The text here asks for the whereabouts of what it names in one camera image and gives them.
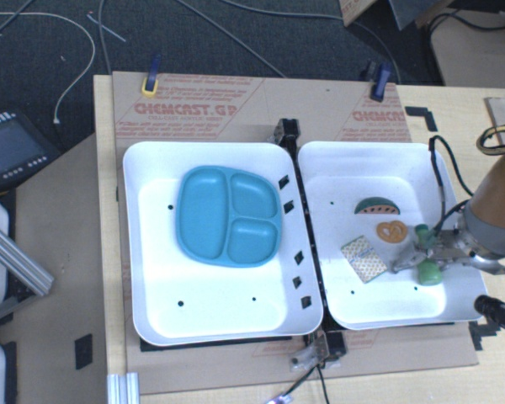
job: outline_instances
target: yellow clip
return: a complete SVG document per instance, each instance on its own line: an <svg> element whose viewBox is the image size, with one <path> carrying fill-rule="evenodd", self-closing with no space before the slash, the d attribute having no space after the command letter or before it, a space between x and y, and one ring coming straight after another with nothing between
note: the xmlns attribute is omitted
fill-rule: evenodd
<svg viewBox="0 0 505 404"><path fill-rule="evenodd" d="M155 83L153 84L153 90L146 90L146 83L148 81L148 78L144 78L144 82L142 83L142 95L144 95L147 98L152 98L156 95L157 93L157 87L159 86L159 81L156 79Z"/></svg>

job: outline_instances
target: white tray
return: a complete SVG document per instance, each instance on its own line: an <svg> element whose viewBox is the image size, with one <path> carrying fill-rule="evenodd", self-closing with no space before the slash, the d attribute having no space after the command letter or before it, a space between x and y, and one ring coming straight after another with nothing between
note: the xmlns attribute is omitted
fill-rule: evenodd
<svg viewBox="0 0 505 404"><path fill-rule="evenodd" d="M286 151L268 143L147 141L131 146L123 164L133 320L142 338L165 346L306 335L317 329L322 300ZM293 201L294 209L282 214L281 242L272 260L253 268L221 267L181 251L176 201L183 176L198 166L255 173L277 188L281 207ZM290 182L279 190L286 175ZM296 262L298 253L302 259Z"/></svg>
<svg viewBox="0 0 505 404"><path fill-rule="evenodd" d="M447 210L455 205L444 160L437 153ZM311 142L300 149L299 164L311 212L328 309L348 329L396 327L476 320L478 295L486 294L480 271L454 266L443 282L421 286L417 269L385 272L364 284L341 246L365 236L382 260L397 258L410 243L413 227L435 225L440 217L439 189L428 146L410 143ZM400 215L355 215L357 203L371 196L392 199ZM445 226L452 226L451 217ZM408 237L383 242L375 232L382 221L403 221Z"/></svg>

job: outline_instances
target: screen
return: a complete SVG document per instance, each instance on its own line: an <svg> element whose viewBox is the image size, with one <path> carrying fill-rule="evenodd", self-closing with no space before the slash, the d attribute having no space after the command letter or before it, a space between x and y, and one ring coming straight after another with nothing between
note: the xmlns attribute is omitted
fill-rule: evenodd
<svg viewBox="0 0 505 404"><path fill-rule="evenodd" d="M0 174L44 153L18 121L0 125Z"/></svg>

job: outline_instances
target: dark floor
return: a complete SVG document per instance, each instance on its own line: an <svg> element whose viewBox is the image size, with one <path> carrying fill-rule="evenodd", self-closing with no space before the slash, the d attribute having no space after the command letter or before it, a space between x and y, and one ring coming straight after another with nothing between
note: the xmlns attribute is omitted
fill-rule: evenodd
<svg viewBox="0 0 505 404"><path fill-rule="evenodd" d="M27 0L0 0L14 11ZM61 124L52 124L56 101L87 65L91 45L82 31L61 19L22 16L0 32L0 110L17 106L62 151L93 132L94 74L106 73L98 28L100 0L36 0L25 10L56 13L88 31L96 58L86 76L65 97ZM338 21L289 19L251 13L215 0L184 0L252 47L287 77L357 80L367 62L385 61L380 42L358 25ZM232 0L255 8L340 16L338 0ZM505 11L505 0L457 0L451 7ZM0 16L0 23L6 19ZM359 19L391 50L403 84L439 85L423 30L412 24L399 31L387 0L378 0ZM105 35L113 70L145 72L152 55L163 55L162 72L253 77L279 76L198 15L173 0L108 0L104 24L126 42Z"/></svg>

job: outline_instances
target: blue clamp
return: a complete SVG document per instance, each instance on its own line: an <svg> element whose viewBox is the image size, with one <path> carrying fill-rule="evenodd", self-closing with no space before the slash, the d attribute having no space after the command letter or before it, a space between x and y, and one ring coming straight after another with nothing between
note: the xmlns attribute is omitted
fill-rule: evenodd
<svg viewBox="0 0 505 404"><path fill-rule="evenodd" d="M370 91L370 98L372 100L375 100L376 102L383 102L385 85L387 85L392 72L393 68L390 63L384 62L380 64L380 67L378 67L378 71L376 72L376 84L374 84L372 90Z"/></svg>
<svg viewBox="0 0 505 404"><path fill-rule="evenodd" d="M159 66L161 65L162 56L161 54L154 55L151 60L150 71L148 76L144 78L142 83L142 94L147 98L152 98L157 93L157 86L159 81L157 80L157 74L159 73Z"/></svg>

